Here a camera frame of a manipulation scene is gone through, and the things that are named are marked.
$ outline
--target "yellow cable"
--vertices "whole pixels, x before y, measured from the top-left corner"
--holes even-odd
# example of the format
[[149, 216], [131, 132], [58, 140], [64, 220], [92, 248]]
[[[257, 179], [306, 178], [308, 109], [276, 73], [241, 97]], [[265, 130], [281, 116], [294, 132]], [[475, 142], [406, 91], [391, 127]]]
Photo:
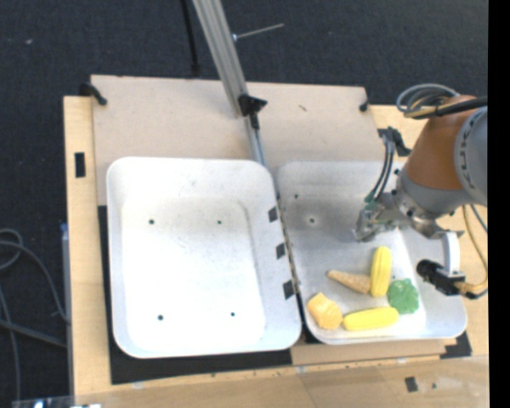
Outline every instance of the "yellow cable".
[[475, 290], [479, 289], [485, 289], [488, 286], [489, 283], [489, 266], [487, 259], [485, 258], [484, 254], [482, 253], [480, 246], [478, 242], [474, 239], [474, 234], [472, 232], [472, 225], [470, 223], [470, 218], [467, 216], [467, 208], [465, 206], [462, 206], [462, 216], [465, 220], [465, 225], [467, 226], [467, 232], [470, 236], [470, 240], [474, 244], [474, 247], [476, 248], [476, 252], [478, 253], [480, 259], [482, 260], [482, 264], [485, 268], [485, 280], [483, 282], [480, 282], [479, 284], [471, 284], [467, 282], [457, 282], [455, 286], [461, 290], [461, 293], [467, 293], [467, 292], [473, 292]]

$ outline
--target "empty white tray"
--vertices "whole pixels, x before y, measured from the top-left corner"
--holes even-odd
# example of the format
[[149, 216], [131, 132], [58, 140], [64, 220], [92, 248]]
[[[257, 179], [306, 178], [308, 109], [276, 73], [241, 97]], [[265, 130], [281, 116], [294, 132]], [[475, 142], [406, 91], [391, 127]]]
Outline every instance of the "empty white tray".
[[[277, 185], [308, 328], [329, 344], [457, 337], [467, 324], [462, 298], [436, 291], [422, 281], [415, 267], [424, 258], [443, 263], [440, 241], [426, 239], [413, 229], [381, 233], [367, 243], [354, 238], [363, 200], [381, 169], [378, 161], [306, 161], [289, 163], [278, 172]], [[394, 178], [388, 190], [394, 187]], [[370, 274], [372, 254], [382, 245], [393, 254], [393, 278], [410, 278], [419, 291], [418, 311], [403, 314], [398, 323], [376, 330], [319, 328], [306, 309], [318, 292], [337, 302], [343, 314], [388, 305], [386, 297], [359, 294], [326, 277], [330, 269]]]
[[269, 172], [125, 157], [107, 173], [113, 332], [138, 358], [287, 349], [301, 321]]

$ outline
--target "wooden table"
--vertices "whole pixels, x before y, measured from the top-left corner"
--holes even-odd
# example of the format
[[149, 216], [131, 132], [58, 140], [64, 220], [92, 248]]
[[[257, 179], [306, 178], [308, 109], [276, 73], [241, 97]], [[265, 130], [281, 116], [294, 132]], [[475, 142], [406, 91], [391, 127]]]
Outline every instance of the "wooden table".
[[[87, 97], [64, 98], [71, 361], [77, 403], [157, 407], [163, 406], [165, 400], [167, 406], [323, 407], [340, 405], [340, 400], [367, 401], [378, 397], [387, 398], [388, 406], [410, 406], [409, 403], [423, 406], [424, 400], [451, 396], [482, 403], [489, 400], [487, 296], [477, 301], [465, 300], [467, 334], [473, 349], [473, 356], [465, 359], [440, 359], [446, 346], [453, 345], [455, 340], [379, 343], [355, 348], [299, 343], [292, 348], [293, 364], [288, 367], [113, 385], [97, 217], [93, 105], [94, 100]], [[393, 106], [374, 105], [369, 113], [378, 128], [398, 128], [406, 145], [413, 146], [422, 123], [401, 118]], [[76, 160], [81, 153], [85, 171], [82, 177], [77, 177], [80, 171]], [[487, 217], [487, 211], [483, 209], [482, 215]], [[441, 224], [454, 230], [465, 228], [459, 213]], [[475, 234], [487, 252], [485, 234], [478, 225], [475, 227]], [[482, 264], [468, 235], [460, 239], [460, 244], [462, 269], [468, 279], [482, 279]], [[417, 391], [411, 391], [411, 380], [405, 381], [407, 377], [414, 378]], [[446, 379], [450, 377], [472, 385], [460, 385], [459, 392], [457, 386], [446, 388]]]

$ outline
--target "metal pole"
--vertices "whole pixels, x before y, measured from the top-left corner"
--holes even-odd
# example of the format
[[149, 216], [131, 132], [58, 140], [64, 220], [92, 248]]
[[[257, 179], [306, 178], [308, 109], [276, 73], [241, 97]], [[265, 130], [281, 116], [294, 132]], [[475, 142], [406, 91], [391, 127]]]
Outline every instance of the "metal pole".
[[[242, 112], [240, 106], [240, 97], [248, 95], [246, 79], [241, 69], [221, 0], [193, 0], [193, 3], [233, 111], [237, 116], [245, 116], [246, 114]], [[257, 162], [266, 166], [258, 128], [252, 125], [252, 120], [244, 119], [253, 157]]]

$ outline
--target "dark floor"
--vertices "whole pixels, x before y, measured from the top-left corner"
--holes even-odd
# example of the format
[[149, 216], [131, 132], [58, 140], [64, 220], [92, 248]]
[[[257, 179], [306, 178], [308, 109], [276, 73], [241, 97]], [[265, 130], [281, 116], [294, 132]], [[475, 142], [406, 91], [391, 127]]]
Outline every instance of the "dark floor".
[[[489, 0], [222, 1], [235, 33], [285, 24], [238, 42], [248, 81], [364, 86], [375, 104], [420, 82], [487, 94]], [[201, 76], [216, 78], [196, 18], [194, 27]], [[60, 293], [61, 99], [91, 74], [189, 77], [179, 0], [0, 0], [0, 229], [22, 234]], [[11, 256], [2, 252], [0, 262]], [[13, 321], [65, 336], [27, 254], [0, 281]], [[67, 394], [64, 350], [17, 341], [21, 398]], [[15, 385], [11, 340], [0, 331], [0, 407]]]

